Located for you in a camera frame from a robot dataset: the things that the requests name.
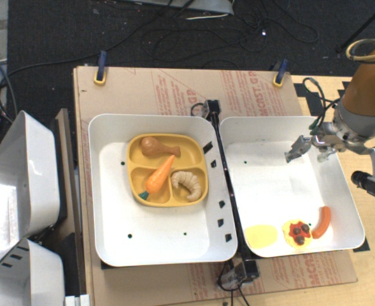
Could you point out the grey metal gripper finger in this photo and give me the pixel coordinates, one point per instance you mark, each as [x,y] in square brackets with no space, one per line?
[325,154]
[298,148]

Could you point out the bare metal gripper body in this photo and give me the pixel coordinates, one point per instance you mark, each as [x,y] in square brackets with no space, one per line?
[328,135]

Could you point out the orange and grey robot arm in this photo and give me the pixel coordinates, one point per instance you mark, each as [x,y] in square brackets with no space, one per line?
[363,88]

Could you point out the white plastic tray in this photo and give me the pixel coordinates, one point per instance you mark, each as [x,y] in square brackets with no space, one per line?
[161,234]
[270,190]

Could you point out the orange sausage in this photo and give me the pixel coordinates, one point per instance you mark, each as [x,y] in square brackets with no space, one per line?
[323,223]

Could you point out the thin black rod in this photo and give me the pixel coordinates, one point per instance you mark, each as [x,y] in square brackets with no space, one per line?
[227,171]

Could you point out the yellow pizza slice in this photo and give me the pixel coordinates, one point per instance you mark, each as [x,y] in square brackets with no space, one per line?
[297,234]

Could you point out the pale yellow flat oval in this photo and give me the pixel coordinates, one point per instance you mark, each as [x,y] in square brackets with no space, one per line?
[261,236]

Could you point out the beige croissant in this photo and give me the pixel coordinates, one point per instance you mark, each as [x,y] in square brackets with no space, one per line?
[192,183]

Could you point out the brown chicken drumstick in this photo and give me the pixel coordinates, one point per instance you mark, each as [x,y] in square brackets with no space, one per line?
[155,148]

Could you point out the orange carrot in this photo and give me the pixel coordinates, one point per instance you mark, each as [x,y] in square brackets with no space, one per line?
[158,178]

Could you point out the brown cardboard board red print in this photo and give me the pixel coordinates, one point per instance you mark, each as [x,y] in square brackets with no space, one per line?
[161,91]

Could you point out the yellow divided plate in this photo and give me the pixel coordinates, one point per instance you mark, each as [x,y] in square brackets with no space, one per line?
[136,158]

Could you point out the black cylinder on white bracket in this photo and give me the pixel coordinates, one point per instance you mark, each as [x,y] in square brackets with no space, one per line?
[370,182]

